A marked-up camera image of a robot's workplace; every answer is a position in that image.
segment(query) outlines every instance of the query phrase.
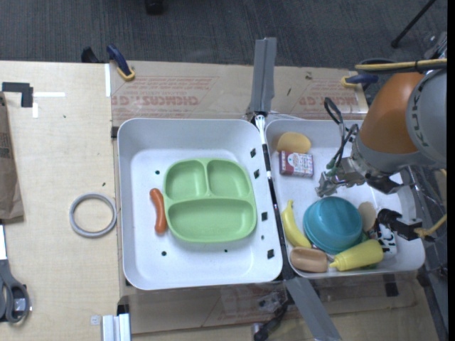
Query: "scissors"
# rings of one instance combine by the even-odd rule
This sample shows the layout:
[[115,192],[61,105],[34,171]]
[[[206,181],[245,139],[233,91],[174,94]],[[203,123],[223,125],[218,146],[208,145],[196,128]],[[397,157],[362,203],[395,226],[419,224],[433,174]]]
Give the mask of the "scissors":
[[29,310],[27,289],[12,276],[9,269],[5,231],[0,220],[0,319],[5,317],[7,321],[17,323],[28,315]]

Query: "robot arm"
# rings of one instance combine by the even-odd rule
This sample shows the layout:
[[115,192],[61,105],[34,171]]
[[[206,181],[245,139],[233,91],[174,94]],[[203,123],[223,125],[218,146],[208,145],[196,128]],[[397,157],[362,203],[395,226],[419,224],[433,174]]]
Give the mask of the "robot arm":
[[390,176],[403,168],[446,168],[446,81],[446,68],[425,75],[395,73],[374,98],[358,133],[355,128],[350,133],[350,156],[329,163],[330,170],[321,174],[318,196],[365,182],[395,193],[401,185]]

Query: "white cable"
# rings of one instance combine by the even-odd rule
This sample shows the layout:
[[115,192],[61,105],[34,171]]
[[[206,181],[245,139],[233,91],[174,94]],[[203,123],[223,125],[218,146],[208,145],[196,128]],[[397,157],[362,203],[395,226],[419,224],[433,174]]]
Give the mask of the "white cable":
[[[111,222],[102,230],[100,231],[87,231],[81,228],[78,224],[76,224],[76,221],[74,220],[74,213],[76,210],[76,207],[84,200],[91,200],[91,199],[96,199],[96,200],[101,200],[105,202],[111,209],[112,211],[112,219]],[[117,210],[115,209],[115,203],[114,201],[107,197],[103,193],[96,193],[96,192],[88,192],[85,193],[84,195],[80,195],[77,197],[73,203],[71,204],[70,207],[70,224],[73,230],[78,233],[81,236],[84,237],[101,237],[108,233],[112,228],[115,226],[115,222],[117,221]]]

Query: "brown paper bag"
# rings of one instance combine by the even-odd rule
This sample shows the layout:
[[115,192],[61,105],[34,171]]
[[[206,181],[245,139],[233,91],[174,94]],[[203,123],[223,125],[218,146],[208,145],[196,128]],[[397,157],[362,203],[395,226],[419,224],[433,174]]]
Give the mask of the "brown paper bag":
[[0,219],[21,215],[23,204],[9,135],[8,111],[5,96],[0,92]]

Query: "gray floor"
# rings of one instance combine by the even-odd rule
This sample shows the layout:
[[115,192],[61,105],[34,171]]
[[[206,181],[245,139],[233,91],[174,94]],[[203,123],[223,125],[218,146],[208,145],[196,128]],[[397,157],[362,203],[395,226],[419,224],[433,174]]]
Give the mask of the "gray floor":
[[[448,0],[436,0],[397,48],[390,44],[429,1],[165,0],[164,13],[150,16],[144,0],[0,0],[0,60],[81,62],[90,46],[107,61],[113,43],[127,60],[252,65],[255,40],[273,36],[276,65],[353,69],[371,58],[414,61],[447,31]],[[368,88],[369,102],[385,78]],[[427,245],[432,272],[424,278],[433,285],[426,289],[445,340],[447,313],[437,312],[447,295],[440,274],[446,233],[442,238]]]

